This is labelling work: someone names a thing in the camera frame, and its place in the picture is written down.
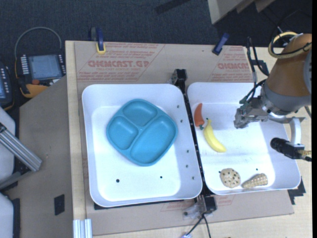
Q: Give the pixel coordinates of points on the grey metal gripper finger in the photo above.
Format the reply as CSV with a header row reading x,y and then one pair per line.
x,y
240,112
238,123

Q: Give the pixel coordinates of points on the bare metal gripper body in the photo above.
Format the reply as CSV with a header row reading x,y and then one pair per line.
x,y
257,110

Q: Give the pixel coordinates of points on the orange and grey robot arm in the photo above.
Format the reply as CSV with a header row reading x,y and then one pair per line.
x,y
287,83

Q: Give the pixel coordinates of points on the white plastic tray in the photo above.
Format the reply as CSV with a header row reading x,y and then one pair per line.
x,y
138,182
247,145

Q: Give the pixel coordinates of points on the yellow banana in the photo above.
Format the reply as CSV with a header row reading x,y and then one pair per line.
x,y
213,139

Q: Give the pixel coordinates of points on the orange carrot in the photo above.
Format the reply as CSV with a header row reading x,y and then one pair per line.
x,y
198,115

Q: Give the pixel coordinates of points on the thin black and white rod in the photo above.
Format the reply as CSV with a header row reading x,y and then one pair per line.
x,y
195,137

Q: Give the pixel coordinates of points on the beige chocolate chip biscuit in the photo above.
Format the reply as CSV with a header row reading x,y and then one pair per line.
x,y
230,178

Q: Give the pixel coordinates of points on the pale yellow corn cob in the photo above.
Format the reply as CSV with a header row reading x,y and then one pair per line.
x,y
256,181

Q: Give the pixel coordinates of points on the blue divided plate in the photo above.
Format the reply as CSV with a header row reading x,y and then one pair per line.
x,y
142,133

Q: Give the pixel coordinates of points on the brown cardboard board, red print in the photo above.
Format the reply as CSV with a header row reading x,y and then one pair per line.
x,y
119,66

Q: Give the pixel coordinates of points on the black cylinder on white bracket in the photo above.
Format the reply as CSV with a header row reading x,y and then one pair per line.
x,y
287,146

